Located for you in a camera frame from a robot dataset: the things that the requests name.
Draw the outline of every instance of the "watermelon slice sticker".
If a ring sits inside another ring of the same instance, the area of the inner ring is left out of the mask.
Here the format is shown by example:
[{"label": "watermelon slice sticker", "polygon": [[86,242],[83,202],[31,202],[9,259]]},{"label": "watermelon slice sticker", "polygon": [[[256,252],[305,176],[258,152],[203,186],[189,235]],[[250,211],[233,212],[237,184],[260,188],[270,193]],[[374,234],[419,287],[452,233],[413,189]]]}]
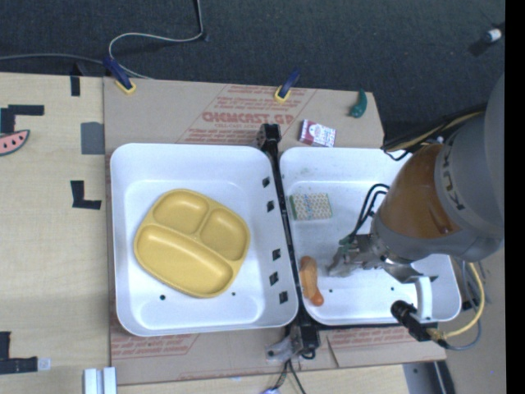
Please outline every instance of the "watermelon slice sticker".
[{"label": "watermelon slice sticker", "polygon": [[29,136],[29,130],[17,131],[16,133],[10,133],[8,135],[0,135],[0,156],[13,153],[21,148]]}]

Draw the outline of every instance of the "white tray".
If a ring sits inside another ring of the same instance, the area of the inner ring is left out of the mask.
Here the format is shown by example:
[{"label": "white tray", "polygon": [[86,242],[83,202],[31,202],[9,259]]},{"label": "white tray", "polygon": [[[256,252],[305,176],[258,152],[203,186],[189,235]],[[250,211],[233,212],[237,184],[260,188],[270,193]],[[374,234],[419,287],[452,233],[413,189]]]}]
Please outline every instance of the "white tray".
[{"label": "white tray", "polygon": [[[389,185],[405,160],[396,162],[379,149],[293,148],[281,156],[287,199],[294,193],[328,193],[331,201],[330,219],[297,221],[289,215],[297,262],[305,255],[317,260],[318,286],[325,302],[314,306],[304,299],[304,304],[319,323],[331,326],[396,323],[390,313],[396,300],[418,307],[415,285],[398,283],[383,270],[356,270],[349,277],[329,277],[326,273],[338,241],[354,229],[370,187],[376,183]],[[359,233],[369,230],[370,220]],[[431,284],[431,320],[454,318],[459,313],[461,299],[450,257],[432,255],[413,267],[420,273],[439,276]]]},{"label": "white tray", "polygon": [[[126,144],[111,159],[116,311],[138,336],[282,327],[297,314],[271,164],[241,146]],[[251,242],[229,289],[210,299],[185,295],[144,271],[135,233],[155,200],[186,188],[224,204],[247,223]],[[268,212],[268,203],[274,208]]]}]

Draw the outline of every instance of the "cardboard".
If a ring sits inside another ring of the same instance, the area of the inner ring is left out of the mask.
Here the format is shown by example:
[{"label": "cardboard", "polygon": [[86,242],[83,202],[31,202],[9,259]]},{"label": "cardboard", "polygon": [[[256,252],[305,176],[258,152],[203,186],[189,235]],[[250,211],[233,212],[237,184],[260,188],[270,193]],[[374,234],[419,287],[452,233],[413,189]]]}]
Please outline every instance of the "cardboard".
[{"label": "cardboard", "polygon": [[[137,90],[124,94],[111,78],[103,81],[107,164],[107,247],[110,294],[112,272],[112,211],[109,158],[126,143],[252,144],[263,123],[281,126],[281,151],[299,142],[304,119],[336,130],[335,147],[379,148],[381,121],[372,94],[359,119],[349,115],[358,92],[292,89],[283,104],[268,86],[135,80]],[[284,336],[283,328],[216,332],[164,337],[135,337],[110,322],[111,359],[121,385],[187,379],[238,377],[278,373],[281,364],[267,360],[265,347]],[[443,360],[434,343],[419,343],[403,328],[352,328],[322,331],[313,360],[300,360],[298,369],[337,369],[352,366]]]}]

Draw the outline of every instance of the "light wood surface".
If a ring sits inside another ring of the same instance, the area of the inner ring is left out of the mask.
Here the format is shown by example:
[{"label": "light wood surface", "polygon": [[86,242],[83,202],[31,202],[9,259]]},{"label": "light wood surface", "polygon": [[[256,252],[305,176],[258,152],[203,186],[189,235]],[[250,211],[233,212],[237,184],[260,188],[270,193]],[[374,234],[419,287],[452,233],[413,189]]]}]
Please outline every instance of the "light wood surface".
[{"label": "light wood surface", "polygon": [[[80,124],[103,122],[102,79],[0,73],[0,107],[45,106],[42,117],[16,117],[30,129],[23,148],[0,158],[0,330],[11,331],[11,357],[51,359],[51,369],[0,376],[0,392],[82,392],[83,369],[110,364],[105,158],[83,155]],[[72,208],[70,181],[100,210]],[[308,393],[406,394],[400,365],[299,373]],[[119,387],[119,393],[263,392],[276,376]],[[291,375],[282,393],[299,392]]]}]

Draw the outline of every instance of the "blue clamp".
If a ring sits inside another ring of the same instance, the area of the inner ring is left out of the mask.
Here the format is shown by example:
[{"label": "blue clamp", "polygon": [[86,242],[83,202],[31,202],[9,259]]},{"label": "blue clamp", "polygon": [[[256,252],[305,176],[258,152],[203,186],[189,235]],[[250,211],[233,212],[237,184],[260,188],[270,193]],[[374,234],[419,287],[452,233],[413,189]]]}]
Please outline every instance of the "blue clamp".
[{"label": "blue clamp", "polygon": [[299,81],[299,77],[301,76],[300,73],[300,69],[295,69],[294,71],[292,71],[291,75],[288,76],[286,82],[277,88],[273,97],[278,103],[286,102],[286,100],[290,96],[291,88],[293,88],[295,84]]},{"label": "blue clamp", "polygon": [[368,100],[364,90],[359,90],[359,102],[352,107],[350,115],[354,118],[360,118],[367,110]]},{"label": "blue clamp", "polygon": [[130,80],[119,63],[117,63],[110,56],[106,56],[103,59],[103,65],[112,73],[113,76],[115,76],[116,85],[126,94],[133,94],[135,92],[137,85]]}]

